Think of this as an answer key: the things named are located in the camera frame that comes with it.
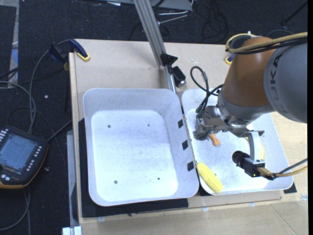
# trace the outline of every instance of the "wooden table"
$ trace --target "wooden table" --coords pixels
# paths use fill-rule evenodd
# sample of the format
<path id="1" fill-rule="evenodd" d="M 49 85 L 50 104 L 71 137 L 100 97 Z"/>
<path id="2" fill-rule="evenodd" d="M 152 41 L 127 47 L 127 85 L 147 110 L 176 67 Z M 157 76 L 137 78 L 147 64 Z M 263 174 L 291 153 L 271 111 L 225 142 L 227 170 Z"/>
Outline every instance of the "wooden table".
<path id="1" fill-rule="evenodd" d="M 77 40 L 90 54 L 88 62 L 70 53 L 71 103 L 77 184 L 78 222 L 83 235 L 113 234 L 308 234 L 308 174 L 294 176 L 295 193 L 252 192 L 189 198 L 186 209 L 82 217 L 78 121 L 84 118 L 83 95 L 92 88 L 166 88 L 164 72 L 157 67 L 148 42 Z M 207 74 L 211 88 L 224 82 L 229 66 L 223 45 L 165 43 L 167 53 L 178 57 L 174 65 L 186 75 L 184 90 L 197 88 L 190 78 L 191 67 Z M 200 74 L 195 79 L 201 81 Z M 307 125 L 278 113 L 272 118 L 289 164 L 307 157 Z"/>

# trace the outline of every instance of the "black mat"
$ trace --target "black mat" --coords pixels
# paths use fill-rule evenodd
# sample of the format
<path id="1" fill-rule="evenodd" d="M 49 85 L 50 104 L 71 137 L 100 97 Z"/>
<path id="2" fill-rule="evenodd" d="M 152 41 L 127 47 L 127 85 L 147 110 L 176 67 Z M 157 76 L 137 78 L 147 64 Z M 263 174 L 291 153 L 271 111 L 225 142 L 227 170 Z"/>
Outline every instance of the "black mat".
<path id="1" fill-rule="evenodd" d="M 95 204 L 89 195 L 88 188 L 88 168 L 87 168 L 87 144 L 85 121 L 78 123 L 79 129 L 79 152 L 81 171 L 81 193 L 82 193 L 82 215 L 83 217 L 102 217 L 118 214 L 129 214 L 139 212 L 151 212 L 168 209 L 187 208 L 187 199 L 173 199 L 164 201 L 149 201 L 143 203 L 119 205 L 113 207 L 102 207 Z"/>
<path id="2" fill-rule="evenodd" d="M 0 5 L 0 76 L 10 69 L 16 7 Z"/>
<path id="3" fill-rule="evenodd" d="M 225 44 L 235 34 L 251 31 L 256 35 L 267 35 L 273 30 L 284 29 L 280 22 L 288 18 L 306 0 L 197 0 L 194 12 L 186 18 L 164 23 L 162 28 L 165 42 L 178 43 L 217 43 Z M 218 5 L 219 16 L 216 17 Z M 157 13 L 169 10 L 157 9 Z M 164 21 L 175 16 L 157 16 Z M 133 5 L 114 6 L 106 2 L 92 0 L 20 0 L 19 17 L 19 83 L 28 88 L 33 69 L 41 55 L 53 42 L 69 38 L 128 40 L 139 16 Z M 293 33 L 308 30 L 308 7 L 306 6 L 290 20 L 286 28 Z M 270 37 L 287 34 L 282 31 L 271 33 Z M 145 33 L 139 27 L 132 34 L 134 41 L 146 41 Z M 62 64 L 48 58 L 44 59 L 36 73 L 33 96 L 38 111 L 48 120 L 56 131 L 70 118 L 67 101 L 68 72 Z M 14 90 L 2 93 L 0 122 L 5 123 L 9 113 L 19 107 L 27 107 L 27 96 Z M 19 110 L 9 122 L 16 127 L 27 129 L 29 113 Z M 34 133 L 50 135 L 49 125 L 38 117 Z M 67 173 L 63 158 L 66 160 L 66 134 L 58 136 L 50 146 L 50 168 L 48 174 L 41 174 L 32 183 L 30 206 L 31 231 L 33 235 L 60 234 L 62 227 L 69 226 Z M 7 193 L 0 191 L 0 206 L 6 217 L 0 218 L 0 227 L 14 223 L 24 210 L 23 194 L 20 191 Z M 27 233 L 27 220 L 3 234 Z"/>

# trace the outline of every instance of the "yellow corn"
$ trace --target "yellow corn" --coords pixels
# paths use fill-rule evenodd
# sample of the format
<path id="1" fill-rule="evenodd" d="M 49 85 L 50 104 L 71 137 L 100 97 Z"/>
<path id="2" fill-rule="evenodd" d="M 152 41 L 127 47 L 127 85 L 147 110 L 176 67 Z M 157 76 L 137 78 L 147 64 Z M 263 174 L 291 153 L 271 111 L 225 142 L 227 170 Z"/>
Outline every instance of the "yellow corn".
<path id="1" fill-rule="evenodd" d="M 207 183 L 207 185 L 215 192 L 220 192 L 223 189 L 221 181 L 204 163 L 197 163 L 199 175 Z"/>

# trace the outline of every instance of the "black floor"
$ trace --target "black floor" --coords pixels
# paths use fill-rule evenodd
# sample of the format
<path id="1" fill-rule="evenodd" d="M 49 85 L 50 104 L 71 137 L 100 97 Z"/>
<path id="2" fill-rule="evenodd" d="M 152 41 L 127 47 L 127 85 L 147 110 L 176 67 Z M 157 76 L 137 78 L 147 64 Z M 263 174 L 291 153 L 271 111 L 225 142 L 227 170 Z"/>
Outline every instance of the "black floor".
<path id="1" fill-rule="evenodd" d="M 231 36 L 248 31 L 271 38 L 306 32 L 308 6 L 285 26 L 281 24 L 306 1 L 196 0 L 193 12 L 183 19 L 161 24 L 164 26 L 161 32 L 165 42 L 204 44 L 225 44 Z M 160 22 L 176 17 L 157 15 L 164 12 L 169 10 L 155 9 Z M 29 89 L 38 60 L 53 42 L 71 38 L 146 41 L 145 33 L 137 26 L 139 22 L 133 5 L 114 6 L 93 0 L 20 0 L 19 84 Z M 70 51 L 68 44 L 61 47 Z M 32 95 L 38 114 L 33 133 L 49 137 L 71 119 L 68 72 L 62 63 L 48 57 L 38 66 L 35 78 Z M 0 124 L 8 122 L 27 131 L 28 107 L 28 95 L 23 91 L 1 91 Z M 66 142 L 66 132 L 51 142 L 46 170 L 30 184 L 29 223 L 33 235 L 57 235 L 69 226 Z M 0 210 L 0 228 L 18 221 L 25 210 L 23 191 L 0 190 Z M 27 217 L 0 234 L 27 234 Z"/>

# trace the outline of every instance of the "table top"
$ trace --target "table top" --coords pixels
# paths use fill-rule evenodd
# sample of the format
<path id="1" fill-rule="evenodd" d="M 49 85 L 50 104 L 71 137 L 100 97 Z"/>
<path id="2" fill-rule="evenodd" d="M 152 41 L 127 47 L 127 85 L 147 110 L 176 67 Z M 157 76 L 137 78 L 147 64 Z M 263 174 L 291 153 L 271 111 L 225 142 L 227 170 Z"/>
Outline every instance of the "table top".
<path id="1" fill-rule="evenodd" d="M 74 53 L 70 53 L 69 56 L 76 178 L 79 179 L 80 172 L 77 169 L 79 168 L 78 121 L 84 118 L 82 100 L 84 93 L 92 88 L 157 89 L 167 88 L 167 84 L 164 71 L 157 67 L 148 42 L 83 39 L 77 39 L 77 41 L 90 55 L 90 60 L 87 62 Z M 224 82 L 229 65 L 224 62 L 228 53 L 225 52 L 223 45 L 164 44 L 168 54 L 178 57 L 173 66 L 179 66 L 186 75 L 186 84 L 177 88 L 179 96 L 184 90 L 197 88 L 189 75 L 193 66 L 199 66 L 206 72 L 209 87 L 214 88 Z M 194 75 L 196 80 L 201 81 L 200 73 L 195 72 Z M 278 113 L 272 113 L 271 116 L 289 164 L 292 165 L 307 158 L 307 125 L 288 120 Z M 171 213 L 183 215 L 187 212 L 203 210 L 202 208 L 206 207 L 220 211 L 228 210 L 231 207 L 246 208 L 249 203 L 255 202 L 257 205 L 263 206 L 302 201 L 305 196 L 308 196 L 307 171 L 295 175 L 293 179 L 297 189 L 297 192 L 294 193 L 284 194 L 283 191 L 276 190 L 210 197 L 197 194 L 188 199 L 187 210 L 172 210 Z M 80 181 L 77 180 L 79 223 L 84 224 L 86 231 L 94 224 L 92 230 L 95 232 L 101 224 L 97 223 L 96 218 L 82 217 L 79 189 Z M 143 213 L 141 217 L 160 217 L 161 213 Z M 116 222 L 126 219 L 129 219 L 129 216 L 106 217 L 106 220 Z"/>

